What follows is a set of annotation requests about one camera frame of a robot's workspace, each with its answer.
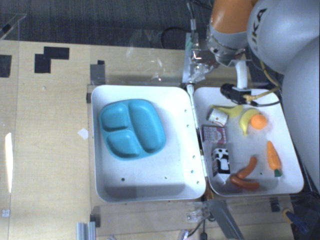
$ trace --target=blue compartment plate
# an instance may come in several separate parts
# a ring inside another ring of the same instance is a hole
[[[154,155],[166,144],[158,113],[144,99],[128,99],[105,106],[100,112],[99,124],[106,147],[120,160]]]

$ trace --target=orange fruit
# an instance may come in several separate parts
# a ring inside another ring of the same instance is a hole
[[[255,114],[250,119],[250,124],[253,128],[261,130],[266,127],[268,120],[263,114]]]

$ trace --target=yellow banana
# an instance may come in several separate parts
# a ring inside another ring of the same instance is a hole
[[[248,124],[250,122],[251,117],[253,115],[259,114],[259,113],[260,113],[259,110],[255,109],[255,108],[251,108],[251,109],[247,110],[246,112],[244,112],[242,114],[242,116],[240,117],[239,126],[242,129],[244,136],[246,136],[248,134],[247,129],[248,129]]]
[[[229,115],[230,118],[234,118],[234,117],[240,115],[242,110],[244,109],[244,106],[242,106],[242,105],[237,105],[237,106],[233,106],[233,107],[213,105],[212,107],[226,113],[227,115]]]

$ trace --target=hot dog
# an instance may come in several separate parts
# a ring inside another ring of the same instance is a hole
[[[244,168],[243,170],[239,171],[236,176],[239,179],[244,179],[245,177],[247,177],[250,173],[252,173],[252,171],[255,169],[256,165],[257,165],[257,158],[255,156],[251,156],[250,161],[248,163],[248,165],[246,166],[246,168]]]
[[[259,182],[257,181],[245,181],[242,179],[239,179],[236,175],[230,176],[230,182],[234,185],[236,185],[239,188],[245,189],[245,190],[256,190],[260,187]]]

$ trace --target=carrot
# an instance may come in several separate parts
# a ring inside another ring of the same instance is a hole
[[[259,182],[257,181],[245,181],[242,179],[239,179],[236,175],[230,176],[230,182],[234,185],[236,185],[239,188],[245,189],[245,190],[256,190],[260,187]]]
[[[251,156],[250,161],[249,161],[248,165],[246,166],[246,168],[239,171],[236,174],[236,176],[241,180],[244,179],[250,173],[252,173],[252,171],[255,169],[255,167],[257,165],[257,162],[258,162],[257,158],[255,156]]]
[[[278,153],[271,141],[268,141],[266,150],[267,150],[268,164],[270,169],[274,170],[274,177],[280,177],[281,162],[280,162]]]

